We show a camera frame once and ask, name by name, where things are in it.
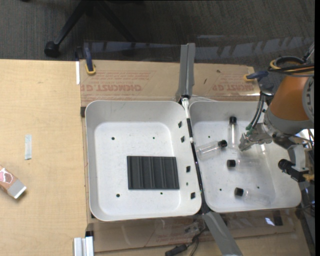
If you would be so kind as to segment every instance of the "black cap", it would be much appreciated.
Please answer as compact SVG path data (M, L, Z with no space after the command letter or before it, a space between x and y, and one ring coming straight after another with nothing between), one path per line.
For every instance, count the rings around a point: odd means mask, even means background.
M227 145L228 143L224 139L218 142L218 146L222 149L225 148Z
M229 124L236 124L236 123L237 123L237 118L235 116L230 116Z
M229 168L236 167L236 160L229 159L226 161L226 166Z
M244 190L242 188L236 187L234 190L234 195L242 197L244 195Z

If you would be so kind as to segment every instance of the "vial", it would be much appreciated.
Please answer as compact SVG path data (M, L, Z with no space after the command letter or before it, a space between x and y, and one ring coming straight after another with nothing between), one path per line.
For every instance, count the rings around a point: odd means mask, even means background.
M201 160L206 160L214 157L220 153L221 149L224 149L228 145L226 140L212 141L210 143L198 146L195 149L196 155Z
M237 118L231 116L229 118L228 125L228 147L235 148L238 144L239 127L237 124Z
M258 204L260 206L269 206L271 204L271 200L268 195L258 193L249 188L236 187L234 190L234 196L245 202Z
M229 170L259 170L262 162L259 158L228 159L226 166Z

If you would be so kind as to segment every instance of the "chair leg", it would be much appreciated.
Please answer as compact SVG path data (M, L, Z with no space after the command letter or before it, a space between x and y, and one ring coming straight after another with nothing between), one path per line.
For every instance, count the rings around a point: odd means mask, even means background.
M105 1L94 1L95 6L105 16L105 18L124 36L129 42L137 42L135 37L129 32L125 25L115 15L115 13L109 8Z
M90 8L93 7L93 1L81 0L78 6L75 8L72 15L69 17L63 28L61 29L59 35L54 41L48 41L44 48L44 53L49 56L56 58L59 55L59 46L61 42L65 39L71 29L75 26L77 21L82 17L82 15Z

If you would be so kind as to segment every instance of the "plastic bottle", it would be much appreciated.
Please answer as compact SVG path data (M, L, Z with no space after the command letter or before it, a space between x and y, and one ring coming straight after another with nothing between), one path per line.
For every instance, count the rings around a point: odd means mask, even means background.
M239 126L237 124L237 118L231 116L229 118L228 125L228 147L235 148L238 145Z
M228 159L226 166L229 170L259 170L262 162L259 158Z
M261 194L248 188L236 187L234 196L242 199L245 202L258 204L261 206L268 206L271 204L270 197L266 194Z
M205 160L219 154L220 150L228 145L226 140L212 141L210 143L198 146L195 149L196 155L199 159Z

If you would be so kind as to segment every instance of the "white plastic tray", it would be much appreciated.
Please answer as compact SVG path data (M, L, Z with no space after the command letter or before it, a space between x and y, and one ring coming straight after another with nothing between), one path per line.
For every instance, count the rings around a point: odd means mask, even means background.
M237 117L239 133L251 122L257 109L256 102L198 101L190 105L193 138L196 146L210 140L227 140L229 117ZM227 168L228 159L256 158L262 167L243 170ZM289 159L287 151L274 144L254 145L247 151L227 147L219 155L199 160L203 190L208 206L215 212L240 212L296 207L301 201L299 185L278 168L281 159ZM247 188L268 195L267 207L235 198L235 187Z
M178 103L94 101L86 107L85 120L89 203L97 219L190 216L199 211L202 201L186 115ZM179 189L128 189L127 156L176 157Z

